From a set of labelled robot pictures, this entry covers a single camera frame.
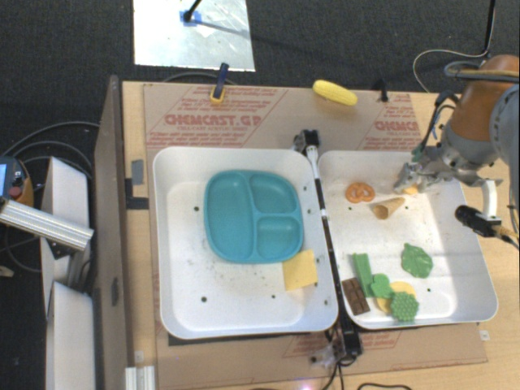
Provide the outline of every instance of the green toy piece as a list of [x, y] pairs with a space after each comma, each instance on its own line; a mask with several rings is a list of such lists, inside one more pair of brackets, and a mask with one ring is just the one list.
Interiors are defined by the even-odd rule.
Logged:
[[397, 292], [393, 295], [392, 303], [390, 304], [392, 315], [399, 321], [413, 321], [419, 309], [419, 302], [414, 295], [406, 292]]
[[401, 256], [401, 265], [413, 277], [427, 278], [433, 268], [433, 260], [420, 247], [405, 243], [405, 251]]
[[374, 275], [373, 283], [370, 285], [375, 297], [390, 299], [394, 295], [394, 291], [390, 287], [390, 279], [383, 274]]
[[353, 254], [354, 267], [356, 268], [357, 280], [361, 285], [361, 289], [363, 293], [365, 293], [365, 297], [374, 297], [374, 293], [371, 289], [371, 284], [373, 282], [372, 279], [372, 270], [371, 264], [368, 260], [368, 254]]

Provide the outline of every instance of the white tray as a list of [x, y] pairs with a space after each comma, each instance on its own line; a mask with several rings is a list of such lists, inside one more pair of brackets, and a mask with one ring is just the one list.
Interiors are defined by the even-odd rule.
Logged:
[[[300, 200], [304, 240], [318, 285], [286, 292], [281, 263], [236, 264], [217, 256], [204, 229], [208, 180], [231, 169], [269, 171], [287, 179]], [[309, 162], [291, 150], [171, 147], [153, 167], [160, 307], [174, 336], [197, 339], [328, 329], [338, 312]]]
[[[339, 273], [342, 280], [356, 277], [352, 254], [367, 253], [372, 274], [384, 273], [391, 282], [405, 281], [415, 288], [419, 311], [412, 323], [401, 323], [377, 308], [353, 315], [368, 329], [485, 321], [498, 303], [477, 236], [454, 216], [466, 203], [457, 181], [437, 184], [427, 193], [405, 196], [405, 204], [387, 220], [377, 219], [362, 202], [345, 198], [346, 188], [366, 182], [376, 192], [374, 202], [396, 195], [392, 186], [410, 154], [375, 151], [331, 151], [319, 161], [323, 194], [330, 217]], [[422, 247], [434, 262], [426, 279], [414, 278], [401, 268], [404, 243]]]

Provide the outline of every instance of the blue plate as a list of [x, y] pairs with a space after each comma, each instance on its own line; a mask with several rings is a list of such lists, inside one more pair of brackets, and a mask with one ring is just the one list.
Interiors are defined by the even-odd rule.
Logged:
[[269, 172], [214, 175], [206, 186], [204, 224], [213, 251], [231, 262], [282, 262], [303, 243], [297, 193]]

